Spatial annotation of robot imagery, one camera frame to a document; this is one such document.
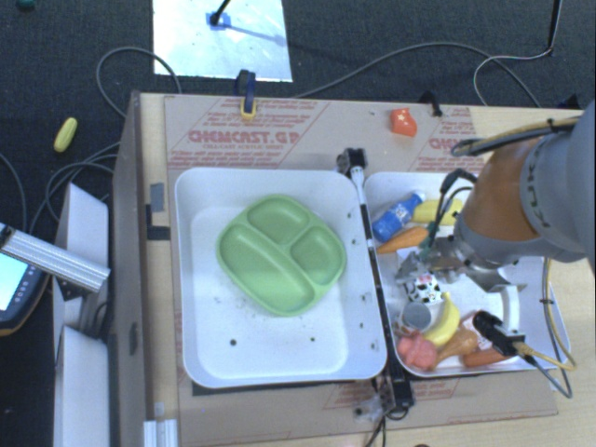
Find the blue bottle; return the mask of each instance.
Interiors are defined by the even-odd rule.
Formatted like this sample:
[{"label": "blue bottle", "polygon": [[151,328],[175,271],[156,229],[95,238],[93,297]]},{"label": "blue bottle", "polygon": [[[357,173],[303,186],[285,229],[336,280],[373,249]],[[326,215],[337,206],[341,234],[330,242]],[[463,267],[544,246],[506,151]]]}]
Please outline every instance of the blue bottle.
[{"label": "blue bottle", "polygon": [[393,204],[377,221],[372,223],[374,237],[382,243],[387,242],[412,219],[413,210],[422,204],[425,195],[414,192],[408,198]]}]

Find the green plate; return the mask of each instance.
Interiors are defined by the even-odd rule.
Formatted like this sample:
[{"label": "green plate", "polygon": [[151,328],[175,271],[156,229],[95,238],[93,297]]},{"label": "green plate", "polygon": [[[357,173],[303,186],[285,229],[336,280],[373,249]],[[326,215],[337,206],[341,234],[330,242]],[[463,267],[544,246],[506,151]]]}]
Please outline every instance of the green plate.
[{"label": "green plate", "polygon": [[217,240],[225,273],[272,313],[314,305],[345,268],[344,245],[312,211],[288,196],[267,196],[242,211]]}]

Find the device screen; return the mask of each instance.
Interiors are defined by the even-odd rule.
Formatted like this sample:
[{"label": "device screen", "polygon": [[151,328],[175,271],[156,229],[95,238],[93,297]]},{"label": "device screen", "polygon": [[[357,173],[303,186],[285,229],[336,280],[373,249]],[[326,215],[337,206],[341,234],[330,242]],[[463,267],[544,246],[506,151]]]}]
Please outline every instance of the device screen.
[{"label": "device screen", "polygon": [[6,311],[10,300],[19,287],[20,280],[27,271],[27,265],[21,260],[0,253],[0,310]]}]

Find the electronic device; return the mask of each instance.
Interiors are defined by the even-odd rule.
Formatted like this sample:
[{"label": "electronic device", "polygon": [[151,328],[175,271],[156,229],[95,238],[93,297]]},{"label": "electronic device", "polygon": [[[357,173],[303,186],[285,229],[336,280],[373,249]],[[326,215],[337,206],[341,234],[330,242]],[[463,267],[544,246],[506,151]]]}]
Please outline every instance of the electronic device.
[{"label": "electronic device", "polygon": [[18,330],[37,306],[47,283],[39,268],[0,253],[0,336]]}]

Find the orange object on cardboard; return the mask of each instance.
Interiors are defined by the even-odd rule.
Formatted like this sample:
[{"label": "orange object on cardboard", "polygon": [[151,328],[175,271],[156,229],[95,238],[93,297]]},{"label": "orange object on cardboard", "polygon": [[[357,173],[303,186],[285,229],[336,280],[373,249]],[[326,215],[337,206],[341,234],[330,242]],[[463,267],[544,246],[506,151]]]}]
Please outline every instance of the orange object on cardboard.
[{"label": "orange object on cardboard", "polygon": [[410,136],[411,138],[416,135],[418,125],[416,124],[416,120],[410,114],[408,108],[394,109],[391,111],[390,118],[391,132]]}]

